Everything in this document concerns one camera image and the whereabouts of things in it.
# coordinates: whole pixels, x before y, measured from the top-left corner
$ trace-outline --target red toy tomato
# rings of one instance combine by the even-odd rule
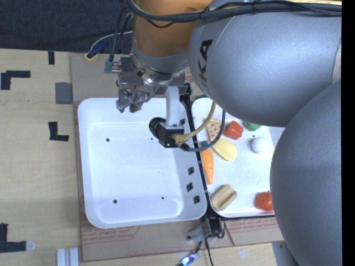
[[[223,130],[223,135],[234,140],[242,136],[244,129],[237,121],[232,120]]]
[[[263,209],[265,211],[273,211],[273,205],[271,201],[270,192],[261,192],[255,199],[256,208]]]

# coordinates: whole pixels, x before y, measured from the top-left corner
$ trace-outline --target orange carrot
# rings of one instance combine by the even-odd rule
[[[213,182],[213,152],[210,149],[201,151],[202,166],[205,171],[208,184]]]

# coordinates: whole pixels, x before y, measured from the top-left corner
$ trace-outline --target connector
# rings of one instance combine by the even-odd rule
[[[108,45],[109,42],[107,40],[102,40],[101,42],[98,42],[92,47],[89,52],[84,54],[85,60],[88,62],[93,61],[97,57],[97,54],[104,50]]]
[[[109,59],[106,60],[105,62],[105,73],[112,73],[112,67],[113,67],[113,61],[110,61]]]

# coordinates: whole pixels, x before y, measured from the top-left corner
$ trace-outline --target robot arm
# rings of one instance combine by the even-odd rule
[[[286,127],[270,175],[278,225],[300,265],[341,265],[341,2],[126,3],[134,36],[118,68],[118,109],[165,94],[168,124],[152,126],[170,130],[190,67],[224,111]]]

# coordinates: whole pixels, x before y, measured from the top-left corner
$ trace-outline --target white tray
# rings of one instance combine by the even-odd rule
[[[199,127],[207,117],[211,109],[212,101],[209,98],[197,99],[192,104],[192,115],[194,116],[195,128]],[[213,118],[222,119],[222,109],[216,106]],[[267,212],[258,209],[254,205],[255,198],[259,192],[270,190],[270,166],[274,147],[282,134],[284,128],[262,126],[252,132],[245,128],[242,121],[226,114],[226,124],[231,120],[237,121],[243,128],[242,137],[230,140],[237,148],[237,157],[232,162],[227,162],[218,154],[214,153],[214,180],[207,189],[212,195],[222,185],[230,184],[237,192],[237,198],[223,211],[216,211],[226,218],[254,217],[273,215],[274,212]],[[264,154],[257,154],[253,151],[251,143],[257,137],[264,137],[270,142],[270,150]],[[206,129],[197,135],[198,142],[209,140]]]
[[[86,99],[78,109],[89,221],[114,228],[200,218],[207,199],[195,153],[164,148],[148,127],[152,118],[166,118],[165,99],[151,99],[142,110],[122,114],[115,102]],[[180,119],[188,123],[182,105]]]

